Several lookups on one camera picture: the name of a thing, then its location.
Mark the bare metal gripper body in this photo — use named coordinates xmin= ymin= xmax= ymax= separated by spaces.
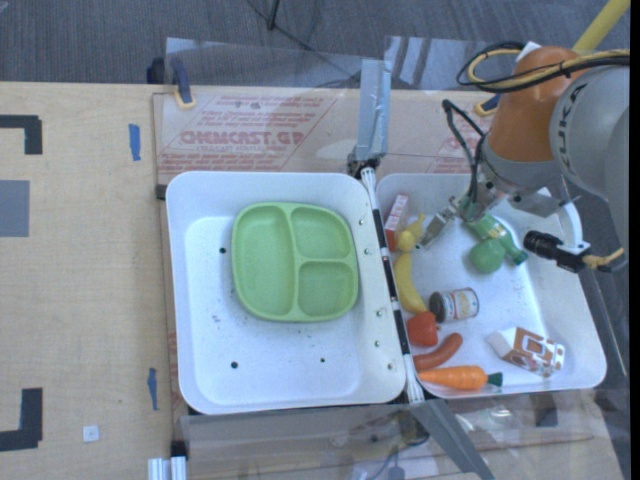
xmin=448 ymin=177 xmax=519 ymax=223

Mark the small yellow toy squash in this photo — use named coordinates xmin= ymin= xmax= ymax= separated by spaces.
xmin=396 ymin=212 xmax=427 ymax=254

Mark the green bottle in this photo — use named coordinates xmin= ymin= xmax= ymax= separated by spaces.
xmin=465 ymin=212 xmax=530 ymax=267

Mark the red and white carton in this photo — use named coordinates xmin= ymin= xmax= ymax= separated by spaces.
xmin=383 ymin=193 xmax=412 ymax=253

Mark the green bell pepper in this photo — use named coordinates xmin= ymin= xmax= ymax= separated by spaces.
xmin=468 ymin=238 xmax=508 ymax=275

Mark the thin black and white rod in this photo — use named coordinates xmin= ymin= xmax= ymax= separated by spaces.
xmin=359 ymin=166 xmax=427 ymax=405

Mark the yellow banana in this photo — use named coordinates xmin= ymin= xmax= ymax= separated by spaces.
xmin=392 ymin=251 xmax=429 ymax=315

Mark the small white labelled can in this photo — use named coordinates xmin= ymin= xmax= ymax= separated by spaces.
xmin=428 ymin=287 xmax=481 ymax=325

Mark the white plastic tray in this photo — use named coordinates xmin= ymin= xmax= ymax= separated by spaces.
xmin=164 ymin=169 xmax=408 ymax=416
xmin=374 ymin=171 xmax=609 ymax=401

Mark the red bell pepper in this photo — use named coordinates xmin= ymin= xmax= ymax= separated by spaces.
xmin=405 ymin=310 xmax=442 ymax=348

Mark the red sausage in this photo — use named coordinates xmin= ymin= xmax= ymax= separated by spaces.
xmin=412 ymin=332 xmax=465 ymax=372

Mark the green divided plate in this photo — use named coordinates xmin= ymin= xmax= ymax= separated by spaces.
xmin=230 ymin=201 xmax=361 ymax=324

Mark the orange carrot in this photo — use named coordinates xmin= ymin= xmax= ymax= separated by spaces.
xmin=417 ymin=364 xmax=504 ymax=391

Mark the white and brown carton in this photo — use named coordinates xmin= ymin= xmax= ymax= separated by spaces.
xmin=485 ymin=326 xmax=567 ymax=379

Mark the brown cardboard board red print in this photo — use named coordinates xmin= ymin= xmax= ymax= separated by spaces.
xmin=152 ymin=85 xmax=502 ymax=419

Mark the black cylinder on white bracket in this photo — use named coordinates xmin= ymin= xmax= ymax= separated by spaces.
xmin=522 ymin=195 xmax=593 ymax=275

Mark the black block with thin wires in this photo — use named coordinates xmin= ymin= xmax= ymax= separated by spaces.
xmin=347 ymin=151 xmax=387 ymax=175

